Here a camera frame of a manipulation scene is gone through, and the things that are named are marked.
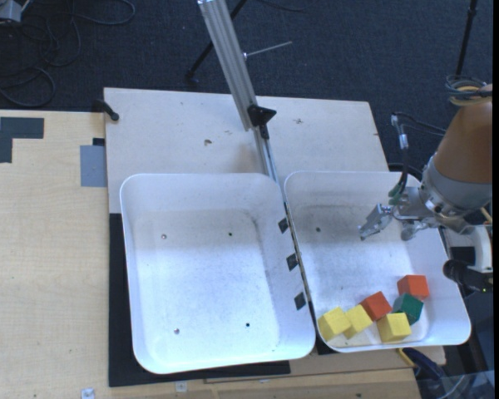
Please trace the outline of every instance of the white tray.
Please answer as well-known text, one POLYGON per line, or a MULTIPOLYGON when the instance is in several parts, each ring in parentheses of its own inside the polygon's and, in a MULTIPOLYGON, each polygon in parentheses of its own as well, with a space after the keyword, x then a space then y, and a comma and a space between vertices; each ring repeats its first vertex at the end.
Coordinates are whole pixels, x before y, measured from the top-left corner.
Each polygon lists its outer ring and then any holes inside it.
MULTIPOLYGON (((394 220, 383 232, 361 241, 358 226, 377 203, 388 203, 388 192, 400 174, 390 172, 311 172, 290 175, 285 196, 301 253, 315 317, 340 306, 344 311, 382 291, 392 305, 397 281, 407 274, 427 277, 425 299, 412 334, 402 342, 382 343, 377 325, 347 339, 327 342, 338 352, 395 347, 455 345, 465 342, 471 324, 458 286, 446 278, 447 260, 436 229, 426 229, 404 242, 394 220)), ((418 185, 409 176, 409 185, 418 185)))
POLYGON ((173 373, 304 357, 314 347, 284 201, 261 174, 141 174, 121 186, 137 361, 173 373))

